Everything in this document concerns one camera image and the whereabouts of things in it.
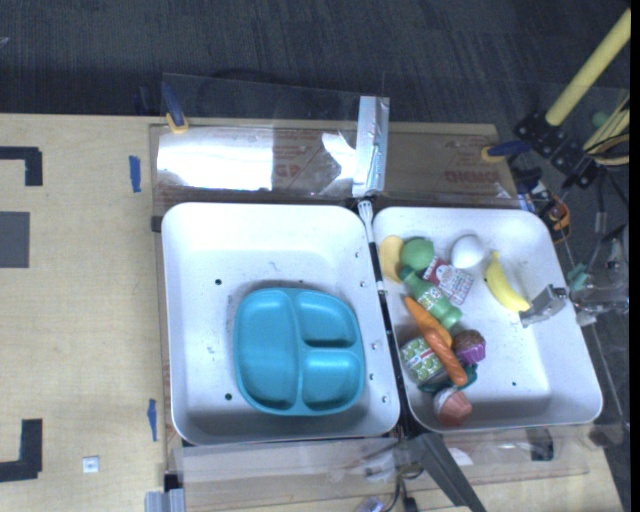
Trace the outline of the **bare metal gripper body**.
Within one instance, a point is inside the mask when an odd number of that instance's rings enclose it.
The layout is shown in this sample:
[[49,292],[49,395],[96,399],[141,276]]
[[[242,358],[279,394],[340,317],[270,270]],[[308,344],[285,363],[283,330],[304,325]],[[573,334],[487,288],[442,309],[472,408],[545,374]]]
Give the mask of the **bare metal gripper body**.
[[626,313],[629,309],[629,290],[622,288],[583,288],[569,295],[575,306],[579,324],[593,324],[604,313]]

